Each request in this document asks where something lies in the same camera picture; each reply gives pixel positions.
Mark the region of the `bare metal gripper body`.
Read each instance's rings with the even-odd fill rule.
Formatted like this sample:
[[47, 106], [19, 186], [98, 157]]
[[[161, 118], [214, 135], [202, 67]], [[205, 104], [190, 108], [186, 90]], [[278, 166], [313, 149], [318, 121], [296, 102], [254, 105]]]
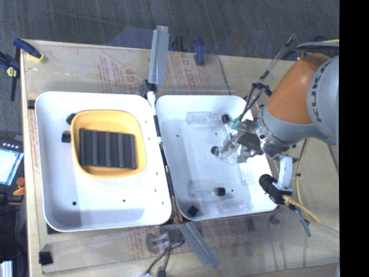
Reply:
[[237, 120], [238, 137], [236, 141], [246, 147], [248, 152], [255, 152], [256, 155], [265, 154], [274, 159], [292, 146], [292, 143], [288, 143], [282, 138], [283, 132], [278, 131], [281, 129], [280, 125], [281, 122], [275, 119]]

